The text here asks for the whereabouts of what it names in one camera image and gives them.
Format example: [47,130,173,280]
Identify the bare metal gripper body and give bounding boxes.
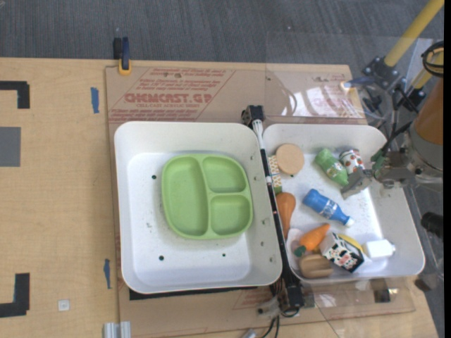
[371,149,424,190]

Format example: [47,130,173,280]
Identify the white can with tomato print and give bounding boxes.
[338,148,366,175]

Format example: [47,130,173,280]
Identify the green bottle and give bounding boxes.
[314,148,350,187]

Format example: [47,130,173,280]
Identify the blue bottle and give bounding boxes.
[302,188,355,228]

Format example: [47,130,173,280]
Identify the white plastic tray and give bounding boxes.
[261,123,426,284]
[113,120,284,295]

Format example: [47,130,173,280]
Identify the small white bottle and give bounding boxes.
[362,239,397,261]

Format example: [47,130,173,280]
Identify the orange carrot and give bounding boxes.
[293,223,332,258]

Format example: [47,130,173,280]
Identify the round tan biscuit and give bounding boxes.
[275,143,306,176]

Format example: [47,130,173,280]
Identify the cow print milk carton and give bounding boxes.
[319,232,366,274]

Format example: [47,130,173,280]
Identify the orange chicken drumstick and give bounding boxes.
[275,192,297,241]

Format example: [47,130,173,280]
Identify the patterned flat packet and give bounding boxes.
[268,154,284,195]

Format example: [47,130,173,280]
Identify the thin black and white rod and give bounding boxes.
[251,118,294,289]

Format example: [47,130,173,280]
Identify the tan bread slice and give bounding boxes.
[299,253,334,280]

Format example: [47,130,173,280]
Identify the green divided plate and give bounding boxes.
[161,154,254,240]

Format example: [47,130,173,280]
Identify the brown cardboard board red print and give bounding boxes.
[104,65,417,338]

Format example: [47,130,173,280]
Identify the black cylinder on white bracket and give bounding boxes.
[420,211,445,239]

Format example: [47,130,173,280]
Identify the black block with thin wires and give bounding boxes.
[277,284,306,312]
[241,104,266,126]

